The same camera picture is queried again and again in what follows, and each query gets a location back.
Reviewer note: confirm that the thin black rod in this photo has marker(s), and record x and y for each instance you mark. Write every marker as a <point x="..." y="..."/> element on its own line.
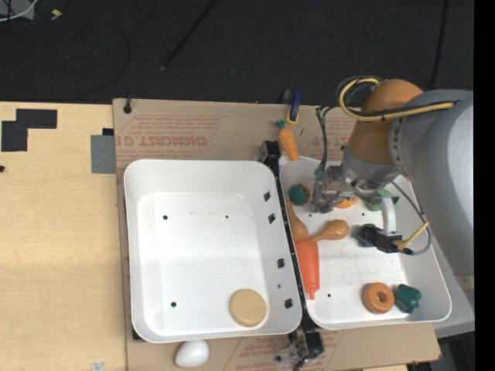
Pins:
<point x="289" y="222"/>

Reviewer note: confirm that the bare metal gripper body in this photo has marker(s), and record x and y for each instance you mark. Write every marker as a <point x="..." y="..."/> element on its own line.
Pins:
<point x="336" y="184"/>

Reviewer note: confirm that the white toy egg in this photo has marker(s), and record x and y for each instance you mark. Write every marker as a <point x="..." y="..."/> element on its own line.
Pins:
<point x="192" y="354"/>

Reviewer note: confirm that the white plastic tray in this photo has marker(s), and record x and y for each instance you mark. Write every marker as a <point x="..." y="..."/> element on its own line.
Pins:
<point x="201" y="253"/>
<point x="363" y="269"/>

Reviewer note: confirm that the brown cardboard board red print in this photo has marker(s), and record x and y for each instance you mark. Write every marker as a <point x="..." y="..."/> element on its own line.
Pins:
<point x="185" y="133"/>

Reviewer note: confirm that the tan toy chicken drumstick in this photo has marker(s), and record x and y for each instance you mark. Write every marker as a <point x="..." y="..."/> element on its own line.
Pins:
<point x="298" y="226"/>
<point x="332" y="229"/>

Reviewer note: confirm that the orange squeeze bottle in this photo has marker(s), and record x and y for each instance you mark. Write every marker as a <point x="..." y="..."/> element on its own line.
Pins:
<point x="308" y="265"/>

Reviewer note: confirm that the orange toy food piece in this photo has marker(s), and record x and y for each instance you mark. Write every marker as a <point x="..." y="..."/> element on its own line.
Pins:
<point x="348" y="203"/>

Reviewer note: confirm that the light green toy food piece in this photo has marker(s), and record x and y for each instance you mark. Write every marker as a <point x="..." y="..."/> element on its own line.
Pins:
<point x="374" y="206"/>

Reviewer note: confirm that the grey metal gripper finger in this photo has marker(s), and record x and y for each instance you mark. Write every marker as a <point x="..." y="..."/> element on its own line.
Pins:
<point x="328" y="205"/>
<point x="317" y="203"/>

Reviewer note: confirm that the orange toy carrot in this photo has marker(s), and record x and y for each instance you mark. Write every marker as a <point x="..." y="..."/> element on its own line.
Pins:
<point x="289" y="143"/>

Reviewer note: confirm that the black cylinder on white bracket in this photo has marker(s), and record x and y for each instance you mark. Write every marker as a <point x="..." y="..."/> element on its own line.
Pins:
<point x="388" y="215"/>

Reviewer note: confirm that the tan round biscuit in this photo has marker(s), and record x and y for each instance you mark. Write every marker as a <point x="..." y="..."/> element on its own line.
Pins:
<point x="247" y="307"/>

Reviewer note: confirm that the teal toy food piece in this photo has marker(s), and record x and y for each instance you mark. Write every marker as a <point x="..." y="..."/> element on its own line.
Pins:
<point x="362" y="239"/>

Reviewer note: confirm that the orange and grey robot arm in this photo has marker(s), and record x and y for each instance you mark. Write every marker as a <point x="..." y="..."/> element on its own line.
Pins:
<point x="433" y="149"/>

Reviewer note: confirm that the orange toy doughnut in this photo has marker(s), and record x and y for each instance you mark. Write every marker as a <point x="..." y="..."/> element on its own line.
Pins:
<point x="372" y="301"/>

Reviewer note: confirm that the dark green toy pepper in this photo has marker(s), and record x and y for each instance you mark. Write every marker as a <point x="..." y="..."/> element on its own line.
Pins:
<point x="408" y="298"/>

